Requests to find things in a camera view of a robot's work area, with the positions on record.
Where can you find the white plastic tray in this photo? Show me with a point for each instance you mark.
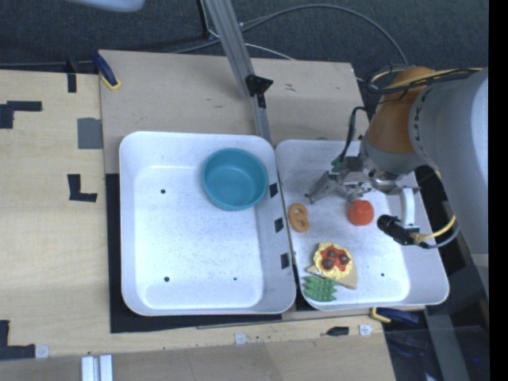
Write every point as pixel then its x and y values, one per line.
pixel 190 232
pixel 377 264

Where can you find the pale wood board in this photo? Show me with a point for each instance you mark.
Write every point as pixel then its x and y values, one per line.
pixel 178 93

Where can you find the black cylinder on white bracket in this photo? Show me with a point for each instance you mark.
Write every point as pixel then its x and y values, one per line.
pixel 409 230

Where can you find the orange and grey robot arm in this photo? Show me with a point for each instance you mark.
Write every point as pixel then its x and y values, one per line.
pixel 448 133

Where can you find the toy pizza slice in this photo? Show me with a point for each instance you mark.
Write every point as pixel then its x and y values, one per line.
pixel 335 262

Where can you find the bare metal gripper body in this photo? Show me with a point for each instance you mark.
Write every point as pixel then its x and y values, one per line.
pixel 359 171

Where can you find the red toy tomato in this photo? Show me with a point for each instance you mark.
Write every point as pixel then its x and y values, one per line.
pixel 361 212

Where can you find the blue bowl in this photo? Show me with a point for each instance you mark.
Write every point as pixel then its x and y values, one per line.
pixel 234 179

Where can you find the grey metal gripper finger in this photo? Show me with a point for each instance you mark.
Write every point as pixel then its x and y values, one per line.
pixel 357 193
pixel 323 187

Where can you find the orange pretzel biscuit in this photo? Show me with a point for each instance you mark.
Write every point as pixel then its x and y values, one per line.
pixel 294 212

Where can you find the green toy pea pods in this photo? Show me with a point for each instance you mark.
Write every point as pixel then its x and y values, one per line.
pixel 319 289

